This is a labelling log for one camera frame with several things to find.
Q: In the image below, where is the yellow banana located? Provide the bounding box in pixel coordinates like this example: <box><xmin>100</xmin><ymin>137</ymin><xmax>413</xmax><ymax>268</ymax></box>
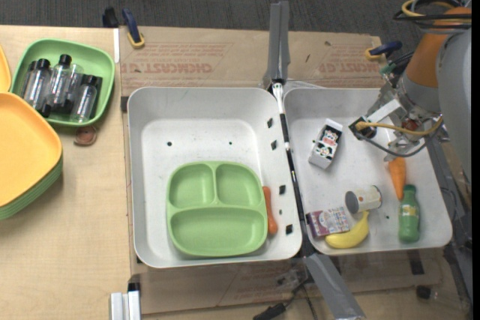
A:
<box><xmin>324</xmin><ymin>210</ymin><xmax>371</xmax><ymax>250</ymax></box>

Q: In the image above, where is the green square plate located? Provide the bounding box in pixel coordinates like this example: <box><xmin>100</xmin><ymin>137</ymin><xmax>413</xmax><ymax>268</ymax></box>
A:
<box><xmin>10</xmin><ymin>37</ymin><xmax>116</xmax><ymax>127</ymax></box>

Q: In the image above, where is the purple and white carton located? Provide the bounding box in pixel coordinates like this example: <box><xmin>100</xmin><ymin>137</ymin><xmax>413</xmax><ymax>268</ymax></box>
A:
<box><xmin>305</xmin><ymin>206</ymin><xmax>351</xmax><ymax>240</ymax></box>

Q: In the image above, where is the yellow plate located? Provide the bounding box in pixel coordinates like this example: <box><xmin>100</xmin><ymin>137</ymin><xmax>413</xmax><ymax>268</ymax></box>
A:
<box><xmin>0</xmin><ymin>44</ymin><xmax>13</xmax><ymax>93</ymax></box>
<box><xmin>0</xmin><ymin>91</ymin><xmax>64</xmax><ymax>208</ymax></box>

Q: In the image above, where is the white cow print carton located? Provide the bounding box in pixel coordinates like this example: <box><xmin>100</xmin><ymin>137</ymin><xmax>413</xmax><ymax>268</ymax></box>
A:
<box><xmin>307</xmin><ymin>118</ymin><xmax>344</xmax><ymax>170</ymax></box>

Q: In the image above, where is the orange sausage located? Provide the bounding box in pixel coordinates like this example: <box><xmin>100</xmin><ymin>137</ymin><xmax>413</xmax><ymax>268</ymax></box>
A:
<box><xmin>262</xmin><ymin>186</ymin><xmax>279</xmax><ymax>236</ymax></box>

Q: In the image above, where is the white plastic tray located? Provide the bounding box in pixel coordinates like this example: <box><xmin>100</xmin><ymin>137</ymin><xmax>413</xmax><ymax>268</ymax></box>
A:
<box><xmin>126</xmin><ymin>86</ymin><xmax>303</xmax><ymax>270</ymax></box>
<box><xmin>283</xmin><ymin>87</ymin><xmax>454</xmax><ymax>257</ymax></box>

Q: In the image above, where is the clear plastic bottle black cap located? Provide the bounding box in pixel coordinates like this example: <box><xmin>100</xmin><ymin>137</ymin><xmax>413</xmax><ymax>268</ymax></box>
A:
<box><xmin>47</xmin><ymin>54</ymin><xmax>74</xmax><ymax>113</ymax></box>
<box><xmin>70</xmin><ymin>74</ymin><xmax>99</xmax><ymax>124</ymax></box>
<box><xmin>22</xmin><ymin>58</ymin><xmax>53</xmax><ymax>112</ymax></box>

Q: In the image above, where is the green divided plate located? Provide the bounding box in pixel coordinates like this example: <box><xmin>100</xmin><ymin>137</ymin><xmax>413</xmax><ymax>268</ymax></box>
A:
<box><xmin>165</xmin><ymin>160</ymin><xmax>269</xmax><ymax>259</ymax></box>

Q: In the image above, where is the white can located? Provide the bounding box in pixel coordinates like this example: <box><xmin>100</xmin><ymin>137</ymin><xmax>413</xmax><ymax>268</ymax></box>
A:
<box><xmin>344</xmin><ymin>184</ymin><xmax>383</xmax><ymax>215</ymax></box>

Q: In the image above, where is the green bottle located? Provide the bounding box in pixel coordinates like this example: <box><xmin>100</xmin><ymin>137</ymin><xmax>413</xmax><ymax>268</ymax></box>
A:
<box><xmin>397</xmin><ymin>184</ymin><xmax>422</xmax><ymax>244</ymax></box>

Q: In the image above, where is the brown cardboard board red print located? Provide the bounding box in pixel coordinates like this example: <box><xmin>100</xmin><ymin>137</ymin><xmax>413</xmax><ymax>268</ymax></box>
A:
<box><xmin>118</xmin><ymin>25</ymin><xmax>444</xmax><ymax>316</ymax></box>

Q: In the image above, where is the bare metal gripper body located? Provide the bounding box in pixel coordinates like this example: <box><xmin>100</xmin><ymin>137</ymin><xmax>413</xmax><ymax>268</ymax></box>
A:
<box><xmin>396</xmin><ymin>105</ymin><xmax>443</xmax><ymax>144</ymax></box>

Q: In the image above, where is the orange carrot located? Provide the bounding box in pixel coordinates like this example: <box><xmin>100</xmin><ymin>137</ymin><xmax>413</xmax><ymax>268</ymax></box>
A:
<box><xmin>388</xmin><ymin>157</ymin><xmax>407</xmax><ymax>201</ymax></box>

